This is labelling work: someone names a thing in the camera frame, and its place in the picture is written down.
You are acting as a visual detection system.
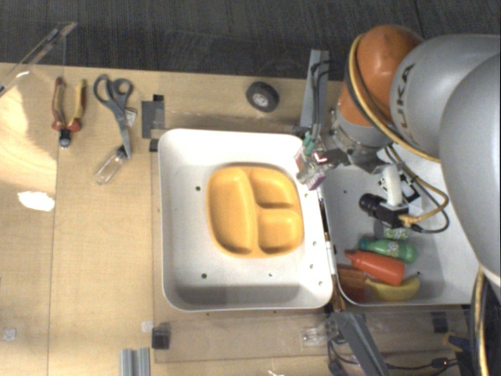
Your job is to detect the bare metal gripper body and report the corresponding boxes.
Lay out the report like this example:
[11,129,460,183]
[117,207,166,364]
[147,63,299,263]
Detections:
[320,143,380,172]

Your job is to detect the green and white can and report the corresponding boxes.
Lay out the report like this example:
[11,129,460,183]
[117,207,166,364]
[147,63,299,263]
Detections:
[382,226,412,241]

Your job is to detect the small black wheel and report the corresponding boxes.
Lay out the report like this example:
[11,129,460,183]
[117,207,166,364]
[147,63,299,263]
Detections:
[245,81,280,112]

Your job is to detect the green bottle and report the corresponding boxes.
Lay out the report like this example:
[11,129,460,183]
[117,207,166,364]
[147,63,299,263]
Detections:
[358,237,418,264]

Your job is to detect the red bottle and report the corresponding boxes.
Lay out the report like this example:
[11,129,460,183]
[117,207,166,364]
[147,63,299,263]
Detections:
[344,249,406,287]

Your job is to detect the orange divided plate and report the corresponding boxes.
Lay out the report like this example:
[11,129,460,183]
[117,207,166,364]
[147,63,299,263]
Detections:
[206,164,305,257]

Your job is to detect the brown ribbed block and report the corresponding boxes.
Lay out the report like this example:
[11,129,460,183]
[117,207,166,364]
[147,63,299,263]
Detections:
[337,263,369,303]

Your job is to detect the white plastic tray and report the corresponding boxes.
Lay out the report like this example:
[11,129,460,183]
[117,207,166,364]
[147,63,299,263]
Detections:
[317,158,483,308]
[157,128,334,312]

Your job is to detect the yellow banana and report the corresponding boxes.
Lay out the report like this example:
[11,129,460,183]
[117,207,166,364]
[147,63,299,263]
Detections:
[365,275,421,302]

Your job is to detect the grey scissors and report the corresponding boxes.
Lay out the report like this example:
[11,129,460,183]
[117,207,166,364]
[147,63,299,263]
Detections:
[92,74,135,160]

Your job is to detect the clear plastic bottle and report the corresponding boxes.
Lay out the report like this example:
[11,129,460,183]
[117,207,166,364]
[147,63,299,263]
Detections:
[93,146,128,186]

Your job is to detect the red and yellow pliers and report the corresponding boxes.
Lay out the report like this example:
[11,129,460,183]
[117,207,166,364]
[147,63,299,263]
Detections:
[51,77,88,149]

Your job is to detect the black cylinder on white bracket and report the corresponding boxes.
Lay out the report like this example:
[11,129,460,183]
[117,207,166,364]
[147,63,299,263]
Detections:
[359,164,422,229]

